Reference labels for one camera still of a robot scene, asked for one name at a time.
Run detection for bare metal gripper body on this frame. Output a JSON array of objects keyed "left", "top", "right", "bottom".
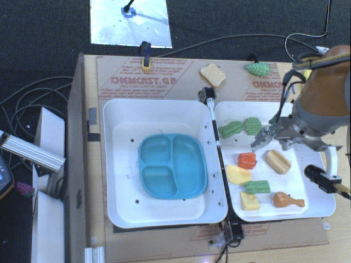
[{"left": 273, "top": 116, "right": 330, "bottom": 151}]

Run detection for green grapes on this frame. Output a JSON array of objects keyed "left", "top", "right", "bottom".
[
  {"left": 244, "top": 117, "right": 263, "bottom": 135},
  {"left": 245, "top": 61, "right": 271, "bottom": 78}
]

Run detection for red bell pepper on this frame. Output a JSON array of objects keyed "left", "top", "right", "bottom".
[{"left": 237, "top": 152, "right": 258, "bottom": 170}]

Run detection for tan hot dog bun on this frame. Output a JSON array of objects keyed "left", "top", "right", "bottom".
[{"left": 264, "top": 149, "right": 292, "bottom": 175}]

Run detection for green asparagus bundle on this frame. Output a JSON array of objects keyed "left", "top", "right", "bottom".
[
  {"left": 243, "top": 180, "right": 271, "bottom": 196},
  {"left": 218, "top": 121, "right": 244, "bottom": 140}
]

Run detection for yellow potato chip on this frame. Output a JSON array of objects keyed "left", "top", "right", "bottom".
[{"left": 225, "top": 164, "right": 253, "bottom": 186}]

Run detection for thin black and white rod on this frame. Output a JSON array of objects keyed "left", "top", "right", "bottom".
[{"left": 207, "top": 98, "right": 238, "bottom": 225}]

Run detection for yellow cheese wedge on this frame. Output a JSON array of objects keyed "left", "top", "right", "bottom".
[{"left": 240, "top": 191, "right": 261, "bottom": 211}]

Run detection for orange chicken drumstick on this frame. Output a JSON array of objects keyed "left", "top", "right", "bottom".
[{"left": 272, "top": 191, "right": 306, "bottom": 209}]

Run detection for blue divided plate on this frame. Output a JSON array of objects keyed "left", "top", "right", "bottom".
[{"left": 138, "top": 133, "right": 208, "bottom": 201}]

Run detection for white plastic tray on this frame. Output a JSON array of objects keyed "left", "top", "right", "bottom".
[
  {"left": 213, "top": 100, "right": 337, "bottom": 223},
  {"left": 102, "top": 98, "right": 229, "bottom": 229}
]

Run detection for tan toast slice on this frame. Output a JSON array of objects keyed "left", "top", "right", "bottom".
[{"left": 199, "top": 63, "right": 227, "bottom": 88}]

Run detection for brown cardboard board red print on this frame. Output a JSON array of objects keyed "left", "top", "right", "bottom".
[{"left": 95, "top": 54, "right": 330, "bottom": 250}]

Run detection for purple grapes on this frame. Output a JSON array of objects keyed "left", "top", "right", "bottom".
[{"left": 14, "top": 181, "right": 36, "bottom": 198}]

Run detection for black cylinder on white bracket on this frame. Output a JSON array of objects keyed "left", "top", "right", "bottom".
[{"left": 303, "top": 144, "right": 343, "bottom": 194}]

